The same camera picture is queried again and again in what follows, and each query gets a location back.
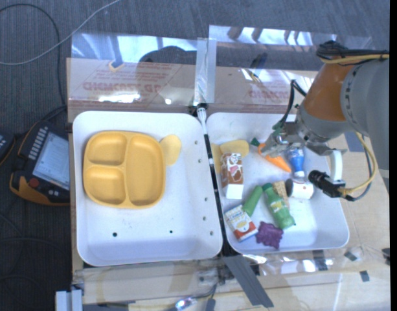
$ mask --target yellow divided plate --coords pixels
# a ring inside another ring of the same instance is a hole
[[[165,190],[165,158],[159,142],[144,133],[104,131],[87,142],[83,184],[101,205],[141,209]]]

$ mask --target chocolate milk carton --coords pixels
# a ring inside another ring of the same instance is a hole
[[[226,198],[242,199],[244,179],[242,155],[240,153],[224,153],[221,155],[221,186]]]

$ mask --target purple toy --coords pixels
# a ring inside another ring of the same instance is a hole
[[[265,246],[273,246],[278,249],[282,235],[282,229],[275,227],[273,224],[267,224],[261,221],[258,233],[256,234],[256,241],[257,243],[263,243]]]

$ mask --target white tray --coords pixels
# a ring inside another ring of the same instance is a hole
[[[282,115],[279,114],[214,113],[207,119],[209,139],[211,143],[222,144],[236,139],[245,139],[250,142],[256,137],[263,143],[273,131],[273,125],[281,118]],[[304,171],[306,176],[314,169],[330,173],[325,157],[305,149]],[[287,180],[291,174],[266,161],[257,153],[256,147],[250,145],[250,153],[243,158],[243,177],[243,199],[229,200],[223,194],[221,177],[218,174],[217,180],[223,212],[243,203],[256,185],[262,186],[267,182]],[[279,249],[258,244],[254,236],[239,242],[229,226],[226,225],[227,239],[230,245],[239,253],[257,255],[340,248],[348,242],[349,229],[339,198],[330,198],[320,190],[315,190],[310,200],[289,198],[289,206],[296,225],[284,230]],[[251,219],[257,227],[259,227],[260,221],[274,223],[273,217],[264,203],[264,195],[260,197]]]
[[[176,134],[181,153],[166,168],[166,188],[148,209],[117,209],[92,201],[84,192],[86,142],[103,130],[142,132],[160,141]],[[76,176],[76,234],[79,255],[92,266],[164,260],[208,259],[222,236],[203,131],[183,113],[87,111],[73,122]]]

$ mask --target yellow cable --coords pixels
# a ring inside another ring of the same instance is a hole
[[[370,151],[369,147],[367,146],[367,144],[365,144],[365,141],[362,139],[362,136],[359,132],[356,133],[356,136],[358,137],[359,141],[361,142],[361,144],[363,145],[365,151],[367,151],[368,155],[371,158],[372,161],[372,174],[369,177],[368,180],[366,180],[364,183],[358,185],[357,187],[354,188],[339,188],[338,190],[342,193],[343,196],[346,196],[347,194],[351,194],[359,189],[365,188],[369,183],[371,183],[371,181],[375,178],[375,175],[377,173],[377,165],[376,165],[376,160],[374,157],[374,154]]]
[[[340,59],[324,59],[320,58],[323,63],[343,63],[343,62],[351,62],[358,60],[372,60],[372,59],[389,59],[390,54],[368,54],[368,55],[359,55],[359,56],[349,56],[348,58],[340,58]]]

